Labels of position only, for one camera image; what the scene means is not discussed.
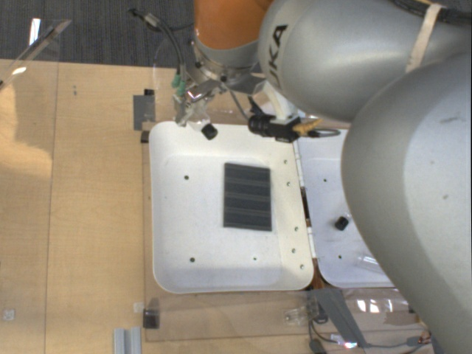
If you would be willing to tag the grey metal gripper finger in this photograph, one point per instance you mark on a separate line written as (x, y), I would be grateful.
(180, 113)
(197, 114)

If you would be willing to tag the thin black and white rod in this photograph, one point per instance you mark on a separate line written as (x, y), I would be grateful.
(305, 201)

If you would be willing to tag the dark grey striped rectangular pad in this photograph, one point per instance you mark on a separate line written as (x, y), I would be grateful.
(247, 197)

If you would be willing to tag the black cylinder on white bracket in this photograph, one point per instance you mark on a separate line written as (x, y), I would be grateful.
(263, 124)

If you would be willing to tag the white plastic tray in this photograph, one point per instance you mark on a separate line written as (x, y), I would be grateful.
(206, 242)
(328, 249)

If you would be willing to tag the small black cube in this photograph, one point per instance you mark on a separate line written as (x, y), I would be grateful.
(209, 131)
(342, 223)

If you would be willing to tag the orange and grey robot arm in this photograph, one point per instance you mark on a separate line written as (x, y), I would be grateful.
(332, 50)

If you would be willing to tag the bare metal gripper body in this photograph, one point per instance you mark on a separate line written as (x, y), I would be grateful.
(214, 77)

